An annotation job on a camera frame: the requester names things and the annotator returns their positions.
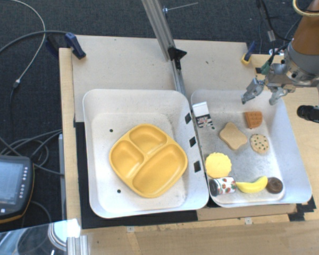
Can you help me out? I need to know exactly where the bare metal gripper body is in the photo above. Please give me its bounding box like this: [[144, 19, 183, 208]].
[[264, 63, 319, 92]]

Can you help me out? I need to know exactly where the orange waffle biscuit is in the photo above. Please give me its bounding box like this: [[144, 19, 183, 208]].
[[244, 110, 264, 130]]

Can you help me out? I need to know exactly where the tan bread slice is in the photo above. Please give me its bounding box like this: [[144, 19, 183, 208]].
[[219, 122, 248, 151]]

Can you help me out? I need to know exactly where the beige dotted cookie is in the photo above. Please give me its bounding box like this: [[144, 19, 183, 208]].
[[249, 133, 270, 155]]

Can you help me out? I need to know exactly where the white printed carton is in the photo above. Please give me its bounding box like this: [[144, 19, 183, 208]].
[[191, 101, 214, 129]]

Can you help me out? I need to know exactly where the white plastic tray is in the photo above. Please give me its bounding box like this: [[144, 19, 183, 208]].
[[190, 89, 313, 209], [82, 88, 210, 219]]

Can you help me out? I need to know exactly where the yellow scalloped round biscuit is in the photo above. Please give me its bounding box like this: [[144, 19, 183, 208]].
[[204, 151, 233, 179]]

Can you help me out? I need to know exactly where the brown doughnut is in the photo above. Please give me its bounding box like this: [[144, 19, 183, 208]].
[[265, 176, 284, 194]]

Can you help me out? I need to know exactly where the yellow banana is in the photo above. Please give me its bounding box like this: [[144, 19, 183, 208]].
[[235, 175, 269, 194]]

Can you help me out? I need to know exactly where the strawberry print can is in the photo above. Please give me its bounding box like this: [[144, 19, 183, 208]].
[[208, 176, 238, 197]]

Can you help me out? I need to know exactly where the yellow divided plate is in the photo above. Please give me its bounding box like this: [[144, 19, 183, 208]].
[[108, 123, 189, 199]]

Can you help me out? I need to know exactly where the pale wooden board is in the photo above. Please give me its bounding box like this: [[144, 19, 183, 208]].
[[71, 35, 298, 221]]

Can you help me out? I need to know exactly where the black cylinder on white bracket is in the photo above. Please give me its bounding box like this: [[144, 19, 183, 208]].
[[296, 80, 319, 124]]

